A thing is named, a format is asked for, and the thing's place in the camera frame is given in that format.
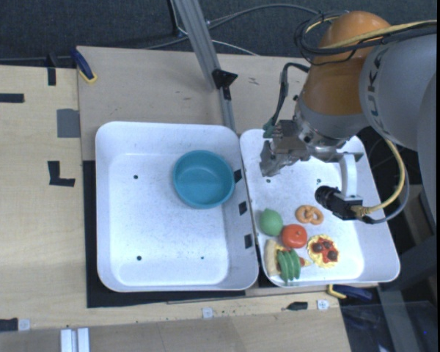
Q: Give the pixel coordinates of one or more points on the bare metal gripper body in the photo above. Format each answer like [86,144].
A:
[291,143]

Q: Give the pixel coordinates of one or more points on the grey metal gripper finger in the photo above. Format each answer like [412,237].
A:
[268,161]
[286,165]

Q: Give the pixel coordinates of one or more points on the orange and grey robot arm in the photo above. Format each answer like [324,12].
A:
[337,86]

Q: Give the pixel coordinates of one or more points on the white plastic tray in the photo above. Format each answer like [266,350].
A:
[150,226]
[297,193]

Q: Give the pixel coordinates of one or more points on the orange pretzel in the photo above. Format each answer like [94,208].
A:
[301,215]

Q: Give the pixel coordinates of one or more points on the green lime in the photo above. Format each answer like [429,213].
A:
[271,222]

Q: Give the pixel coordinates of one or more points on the blue bowl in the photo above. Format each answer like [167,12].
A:
[203,180]

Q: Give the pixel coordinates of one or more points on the red tomato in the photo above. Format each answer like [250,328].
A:
[294,236]

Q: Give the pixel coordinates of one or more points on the pizza slice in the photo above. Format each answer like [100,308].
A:
[270,257]

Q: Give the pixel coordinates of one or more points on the yellow spaghetti with meatballs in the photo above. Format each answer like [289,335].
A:
[322,251]

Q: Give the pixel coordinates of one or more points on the green pea pods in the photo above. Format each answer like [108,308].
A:
[289,266]

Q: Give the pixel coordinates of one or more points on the black cylinder on white bracket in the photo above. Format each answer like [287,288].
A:
[333,198]

